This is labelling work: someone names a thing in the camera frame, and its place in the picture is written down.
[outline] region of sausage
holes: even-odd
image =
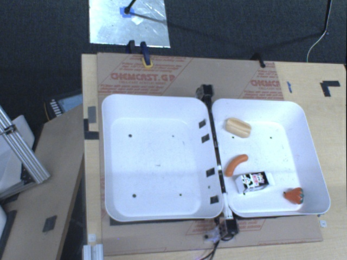
[[[242,155],[239,155],[237,157],[235,157],[230,163],[229,165],[227,166],[225,172],[224,172],[224,175],[226,177],[230,177],[230,176],[233,176],[234,174],[234,170],[236,169],[236,167],[243,163],[243,162],[246,162],[248,160],[248,156],[246,154],[242,154]]]

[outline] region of aluminum sheet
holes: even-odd
[[[89,0],[90,42],[127,45],[135,40],[149,47],[170,47],[164,0],[137,0],[131,14],[121,8],[132,0]]]

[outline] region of gray carpet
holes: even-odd
[[[158,55],[306,61],[322,33],[327,0],[165,0],[171,49]],[[347,0],[333,0],[329,35],[312,62],[345,63]],[[88,0],[0,0],[0,105],[34,131],[43,101],[81,87],[81,54],[124,52],[90,44]]]

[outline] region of white plastic tray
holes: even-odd
[[[225,177],[227,202],[242,217],[309,215],[330,207],[304,111],[287,101],[219,99],[213,115],[221,165],[240,154],[249,160],[234,176],[271,173],[275,185],[239,193]],[[250,137],[225,130],[228,118],[252,126]],[[190,97],[115,94],[102,103],[105,204],[121,222],[212,218],[223,209],[206,106]],[[283,192],[301,187],[304,203]]]
[[[220,214],[213,138],[200,100],[110,95],[102,103],[102,124],[105,204],[112,218],[128,222]]]
[[[213,116],[223,169],[240,154],[249,159],[241,163],[234,176],[251,172],[270,172],[275,185],[260,191],[237,191],[235,177],[225,177],[228,203],[242,217],[307,215],[326,212],[330,207],[319,161],[305,113],[289,101],[219,99]],[[228,118],[238,118],[252,127],[248,138],[225,130]],[[293,204],[283,192],[301,187],[304,203]]]

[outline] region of blue tape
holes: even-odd
[[[289,83],[289,81],[287,81],[287,85],[288,85],[289,92],[292,93],[292,85]]]
[[[130,8],[130,13],[127,15],[127,14],[124,13],[124,9],[125,9],[125,8],[126,8],[125,6],[121,6],[121,7],[119,8],[119,12],[120,12],[121,16],[124,17],[124,18],[131,18],[131,17],[132,17],[131,14],[134,14],[134,13],[135,13],[134,9],[133,9],[133,8]]]

